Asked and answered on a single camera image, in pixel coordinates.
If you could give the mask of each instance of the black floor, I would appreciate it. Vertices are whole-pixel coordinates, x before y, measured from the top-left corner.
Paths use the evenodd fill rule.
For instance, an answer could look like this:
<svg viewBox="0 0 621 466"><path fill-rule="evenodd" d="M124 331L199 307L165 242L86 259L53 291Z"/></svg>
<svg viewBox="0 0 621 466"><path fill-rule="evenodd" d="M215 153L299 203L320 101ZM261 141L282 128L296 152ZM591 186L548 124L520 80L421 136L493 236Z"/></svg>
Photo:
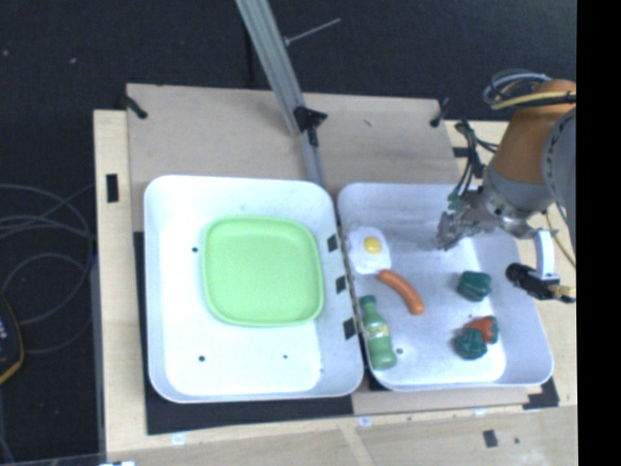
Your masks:
<svg viewBox="0 0 621 466"><path fill-rule="evenodd" d="M507 113L480 96L500 70L576 80L577 0L270 1L288 37L341 19L289 49L307 92L448 97L449 117L493 119ZM0 0L0 285L31 320L24 365L0 386L0 438L16 460L98 449L81 283L96 243L77 216L96 232L93 110L116 108L129 82L249 87L247 64L233 0ZM253 86L268 87L260 70ZM75 213L11 234L17 221L4 217L40 216L56 202L32 188L82 193Z"/></svg>

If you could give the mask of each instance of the bottle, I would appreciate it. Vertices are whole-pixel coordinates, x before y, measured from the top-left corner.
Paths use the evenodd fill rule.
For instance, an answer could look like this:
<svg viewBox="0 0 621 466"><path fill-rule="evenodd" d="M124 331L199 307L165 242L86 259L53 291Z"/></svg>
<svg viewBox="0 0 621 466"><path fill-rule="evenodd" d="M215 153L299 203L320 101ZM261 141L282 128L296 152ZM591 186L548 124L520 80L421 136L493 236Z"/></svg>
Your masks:
<svg viewBox="0 0 621 466"><path fill-rule="evenodd" d="M360 307L371 365L377 370L392 368L397 364L397 355L392 350L388 325L377 312L376 298L373 295L361 297Z"/></svg>

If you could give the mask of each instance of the bottle label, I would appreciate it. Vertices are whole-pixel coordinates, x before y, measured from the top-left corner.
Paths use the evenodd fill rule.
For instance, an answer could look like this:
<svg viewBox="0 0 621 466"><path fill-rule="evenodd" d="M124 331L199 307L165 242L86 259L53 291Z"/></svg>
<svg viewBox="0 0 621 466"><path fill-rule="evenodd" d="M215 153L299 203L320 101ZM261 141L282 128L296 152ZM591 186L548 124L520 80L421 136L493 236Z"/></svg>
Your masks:
<svg viewBox="0 0 621 466"><path fill-rule="evenodd" d="M367 338L369 340L390 336L390 331L388 330L388 325L386 324L374 324L371 326L367 326L366 328Z"/></svg>

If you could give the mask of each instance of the sausage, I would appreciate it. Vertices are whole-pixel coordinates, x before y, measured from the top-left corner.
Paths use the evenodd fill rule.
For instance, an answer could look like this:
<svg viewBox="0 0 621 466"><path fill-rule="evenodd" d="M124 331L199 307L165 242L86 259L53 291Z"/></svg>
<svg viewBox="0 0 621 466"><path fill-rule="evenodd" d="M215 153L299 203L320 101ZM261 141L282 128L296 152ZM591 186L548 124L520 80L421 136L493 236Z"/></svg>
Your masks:
<svg viewBox="0 0 621 466"><path fill-rule="evenodd" d="M408 304L409 311L413 315L423 314L425 311L425 304L423 304L423 301L415 288L404 278L389 269L382 269L379 273L377 273L377 277L382 283L387 284L399 292L399 294L406 301L406 304Z"/></svg>

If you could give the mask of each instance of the table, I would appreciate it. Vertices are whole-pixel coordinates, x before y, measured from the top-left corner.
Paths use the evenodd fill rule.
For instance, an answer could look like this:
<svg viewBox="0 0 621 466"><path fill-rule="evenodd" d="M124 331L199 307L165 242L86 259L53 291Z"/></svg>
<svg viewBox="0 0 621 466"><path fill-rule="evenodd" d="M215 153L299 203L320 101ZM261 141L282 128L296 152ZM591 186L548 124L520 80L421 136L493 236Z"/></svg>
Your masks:
<svg viewBox="0 0 621 466"><path fill-rule="evenodd" d="M557 302L538 303L555 358L555 407L524 410L523 404L538 399L541 387L414 393L400 395L403 400L361 388L352 397L355 416L148 435L132 242L132 233L142 226L142 190L162 173L303 179L304 171L270 91L139 84L128 85L127 91L148 112L146 119L132 111L94 113L110 460L203 464L208 457L214 463L271 465L406 464L414 458L417 464L454 464L457 458L461 464L577 461L575 305ZM439 109L436 101L305 96L311 108L329 114L319 140L331 194L355 181L457 181L459 160L456 164L452 147L464 144L454 122L429 126ZM473 126L488 141L498 141L505 129L498 122ZM214 137L218 143L210 147L216 150L197 149ZM559 224L558 215L551 217ZM568 244L566 231L560 234ZM518 247L524 262L534 264L531 245ZM557 264L564 283L575 284L575 272L560 253Z"/></svg>

